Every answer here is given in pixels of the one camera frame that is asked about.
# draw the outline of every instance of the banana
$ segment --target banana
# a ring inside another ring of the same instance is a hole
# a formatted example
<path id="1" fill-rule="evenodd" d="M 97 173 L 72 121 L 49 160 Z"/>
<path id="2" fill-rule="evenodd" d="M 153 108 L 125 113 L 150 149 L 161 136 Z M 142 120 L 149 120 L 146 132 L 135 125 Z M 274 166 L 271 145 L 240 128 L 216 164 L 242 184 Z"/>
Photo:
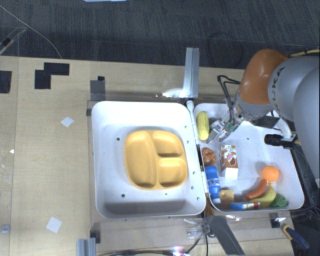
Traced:
<path id="1" fill-rule="evenodd" d="M 275 200 L 276 195 L 277 193 L 274 190 L 274 185 L 271 183 L 270 188 L 264 196 L 252 199 L 250 200 L 250 203 L 260 203 L 260 208 L 266 208 L 273 202 L 273 200 Z"/>

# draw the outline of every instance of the toy orange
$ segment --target toy orange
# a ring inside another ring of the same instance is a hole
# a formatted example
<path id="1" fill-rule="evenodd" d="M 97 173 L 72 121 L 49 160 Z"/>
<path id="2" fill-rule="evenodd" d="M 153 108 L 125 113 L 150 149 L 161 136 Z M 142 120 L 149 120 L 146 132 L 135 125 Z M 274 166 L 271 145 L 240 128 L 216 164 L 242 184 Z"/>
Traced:
<path id="1" fill-rule="evenodd" d="M 271 165 L 267 165 L 262 169 L 262 178 L 268 182 L 275 182 L 279 178 L 279 170 Z"/>

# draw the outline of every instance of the dark background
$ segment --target dark background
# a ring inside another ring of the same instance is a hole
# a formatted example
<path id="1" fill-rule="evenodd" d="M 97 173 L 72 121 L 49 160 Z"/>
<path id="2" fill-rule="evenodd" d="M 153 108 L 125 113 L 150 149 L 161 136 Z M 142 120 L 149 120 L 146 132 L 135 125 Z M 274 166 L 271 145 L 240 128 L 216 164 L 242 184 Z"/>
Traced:
<path id="1" fill-rule="evenodd" d="M 318 49 L 320 41 L 319 0 L 0 0 L 0 5 L 51 40 L 64 59 L 183 66 L 186 47 L 197 47 L 202 67 L 244 69 L 260 49 L 290 55 Z M 25 25 L 0 8 L 0 40 L 16 27 Z M 29 28 L 4 55 L 59 58 Z M 294 227 L 311 245 L 305 255 L 320 255 L 319 190 L 305 159 L 294 155 L 306 197 L 303 208 L 292 213 Z"/>

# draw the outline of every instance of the wooden table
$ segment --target wooden table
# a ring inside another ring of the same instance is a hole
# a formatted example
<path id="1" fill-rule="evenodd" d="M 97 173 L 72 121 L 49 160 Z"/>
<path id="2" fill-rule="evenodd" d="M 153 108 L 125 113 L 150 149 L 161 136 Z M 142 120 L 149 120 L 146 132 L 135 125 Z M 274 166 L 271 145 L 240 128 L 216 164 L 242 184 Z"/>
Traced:
<path id="1" fill-rule="evenodd" d="M 44 62 L 70 64 L 69 76 L 53 75 L 51 89 L 35 89 L 35 70 L 43 70 Z M 0 254 L 76 255 L 77 239 L 88 239 L 91 229 L 86 116 L 90 80 L 105 77 L 106 93 L 161 95 L 182 87 L 184 67 L 1 56 L 0 70 L 12 71 L 10 93 L 0 94 L 0 135 L 10 138 L 0 142 L 0 164 L 7 163 L 0 176 L 0 220 L 1 225 L 11 225 L 10 233 L 0 234 Z M 200 68 L 199 94 L 222 96 L 217 75 L 240 80 L 243 70 Z M 230 93 L 236 89 L 231 86 Z M 69 127 L 61 124 L 66 117 L 74 120 Z M 293 226 L 287 211 L 280 214 Z M 58 233 L 46 228 L 51 217 L 62 221 Z M 279 228 L 271 228 L 268 215 L 257 212 L 242 220 L 230 227 L 246 255 L 293 255 L 290 241 Z M 176 225 L 171 227 L 173 234 L 182 227 L 179 219 L 170 222 Z M 105 244 L 110 251 L 130 249 L 125 240 L 141 249 L 159 247 L 159 241 L 167 239 L 158 232 L 147 234 L 150 239 L 145 242 L 143 228 L 130 224 L 128 230 L 119 230 L 115 222 L 107 223 L 113 237 Z M 181 239 L 182 246 L 194 242 L 185 235 Z M 225 255 L 216 238 L 209 243 L 212 255 Z M 205 255 L 204 240 L 199 244 L 192 255 Z"/>

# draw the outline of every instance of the yellow plate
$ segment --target yellow plate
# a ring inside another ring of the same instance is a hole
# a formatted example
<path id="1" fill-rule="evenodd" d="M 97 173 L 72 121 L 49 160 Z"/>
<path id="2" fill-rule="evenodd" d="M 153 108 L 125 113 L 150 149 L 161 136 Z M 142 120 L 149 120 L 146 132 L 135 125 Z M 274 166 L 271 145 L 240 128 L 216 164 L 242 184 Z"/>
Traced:
<path id="1" fill-rule="evenodd" d="M 130 133 L 124 142 L 124 164 L 129 181 L 142 190 L 175 188 L 188 177 L 183 143 L 168 131 Z"/>

